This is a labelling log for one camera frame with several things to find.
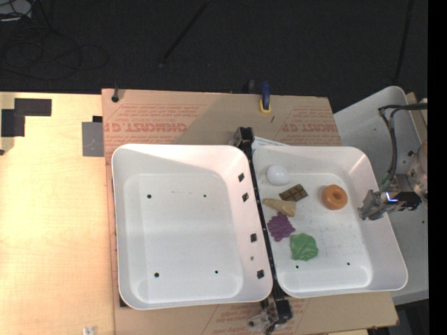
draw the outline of wooden table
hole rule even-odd
[[[52,115],[26,117],[24,137],[0,139],[1,333],[82,334],[93,327],[95,335],[112,335],[105,160],[82,156],[82,122],[102,115],[101,95],[2,92],[0,109],[13,109],[15,98],[50,98]],[[374,299],[391,324],[390,296]],[[310,323],[320,321],[312,317]]]

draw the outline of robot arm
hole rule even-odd
[[[386,119],[385,109],[394,108],[390,119]],[[397,141],[394,133],[394,114],[399,110],[427,109],[427,103],[417,105],[389,105],[379,109],[379,114],[385,121],[393,146],[393,157],[387,173],[380,182],[380,191],[369,190],[363,200],[363,206],[358,208],[362,220],[376,220],[385,212],[414,210],[422,203],[428,208],[428,171],[427,171],[427,140],[422,143],[416,153],[413,153],[411,166],[406,174],[396,174]]]

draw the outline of orange donut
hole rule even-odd
[[[321,200],[328,209],[341,209],[348,203],[348,195],[338,185],[329,185],[322,194]]]

